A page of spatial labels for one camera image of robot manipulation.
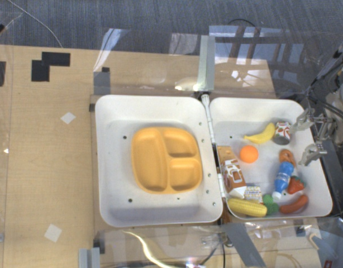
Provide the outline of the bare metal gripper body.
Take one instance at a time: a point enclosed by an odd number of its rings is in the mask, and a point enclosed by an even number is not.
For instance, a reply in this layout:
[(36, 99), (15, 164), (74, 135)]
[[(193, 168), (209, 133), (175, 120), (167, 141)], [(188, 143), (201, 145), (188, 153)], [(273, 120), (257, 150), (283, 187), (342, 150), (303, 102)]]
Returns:
[(335, 129), (337, 129), (337, 122), (334, 118), (328, 117), (324, 113), (315, 117), (314, 122), (316, 147), (318, 150), (325, 150), (323, 142), (332, 138)]

